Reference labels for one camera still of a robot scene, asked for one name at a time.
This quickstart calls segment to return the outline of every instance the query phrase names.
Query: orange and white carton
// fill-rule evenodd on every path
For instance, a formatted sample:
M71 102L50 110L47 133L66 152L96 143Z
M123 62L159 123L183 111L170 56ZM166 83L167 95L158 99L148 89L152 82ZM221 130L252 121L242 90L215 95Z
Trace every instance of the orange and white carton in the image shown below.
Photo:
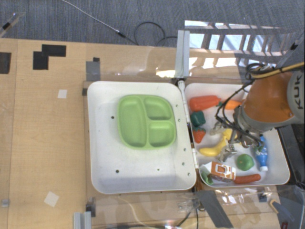
M224 182L234 181L236 177L235 167L227 166L214 161L206 165L201 165L200 171L204 172L207 176L210 175L213 179Z

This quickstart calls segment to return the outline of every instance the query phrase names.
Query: white bottle cap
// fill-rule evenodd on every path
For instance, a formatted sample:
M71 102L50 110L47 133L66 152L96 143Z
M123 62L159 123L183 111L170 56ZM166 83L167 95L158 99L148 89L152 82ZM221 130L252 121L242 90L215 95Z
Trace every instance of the white bottle cap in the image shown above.
M268 166L261 166L259 169L260 169L260 171L267 171L268 170Z

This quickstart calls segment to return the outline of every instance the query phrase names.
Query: yellow cable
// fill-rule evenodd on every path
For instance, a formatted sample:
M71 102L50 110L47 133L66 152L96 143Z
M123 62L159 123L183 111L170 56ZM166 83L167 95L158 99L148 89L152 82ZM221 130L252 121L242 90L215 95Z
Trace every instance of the yellow cable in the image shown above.
M304 66L304 62L295 63L295 64L289 65L287 67L283 67L281 69L277 69L277 70L274 70L274 71L271 71L271 72L268 72L268 73L265 73L265 74L251 73L251 76L254 79L261 79L261 78L269 77L269 76L272 76L272 75L275 75L275 74L279 74L279 73L282 73L282 72L286 72L286 71L298 68L300 66Z

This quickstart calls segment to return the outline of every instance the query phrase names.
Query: white plastic tray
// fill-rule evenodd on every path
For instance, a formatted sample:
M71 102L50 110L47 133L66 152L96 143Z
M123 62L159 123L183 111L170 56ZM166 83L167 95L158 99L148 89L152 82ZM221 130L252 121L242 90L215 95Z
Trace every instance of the white plastic tray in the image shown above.
M172 106L177 138L156 150L135 150L120 139L117 105L130 94L165 98ZM101 193L186 190L196 181L180 90L169 83L95 82L88 89L91 179Z
M217 95L219 98L225 100L230 95L232 95L236 90L238 90L240 85L232 85L232 84L206 84L206 83L192 83L188 85L185 89L185 95L187 101L192 97L204 96L204 95ZM236 95L233 99L242 100L245 98L245 92L241 91L238 95ZM212 107L207 110L204 110L204 117L206 119L206 123L202 126L206 129L206 135L201 141L200 144L195 143L195 148L198 151L202 147L215 146L221 139L221 134L217 134L214 136L209 135L210 130L214 127L216 123L215 114L217 107ZM233 110L226 110L226 116L232 121ZM234 145L237 154L231 158L228 158L225 164L229 166L236 167L236 173L238 176L246 176L250 174L260 174L261 180L257 182L253 182L245 185L236 185L234 182L225 183L221 181L214 181L214 184L211 187L252 187L252 186L269 186L269 185L282 185L287 183L290 177L290 172L287 164L287 160L284 155L284 151L279 139L278 132L276 130L271 130L264 133L264 137L266 138L266 145L268 150L268 160L267 165L269 170L267 172L260 172L259 166L254 158L254 167L252 167L248 171L241 171L236 167L236 159L240 154L249 154L252 156L252 150L250 148L243 148L241 145ZM198 163L199 165L207 164L210 161L217 161L216 157L207 157L203 156L199 152L197 152Z

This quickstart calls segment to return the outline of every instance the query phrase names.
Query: green ball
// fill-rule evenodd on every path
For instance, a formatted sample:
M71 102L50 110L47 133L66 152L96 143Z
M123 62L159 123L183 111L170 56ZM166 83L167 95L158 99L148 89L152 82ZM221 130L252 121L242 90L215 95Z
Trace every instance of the green ball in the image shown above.
M250 155L242 154L237 158L237 168L246 171L254 166L253 158Z

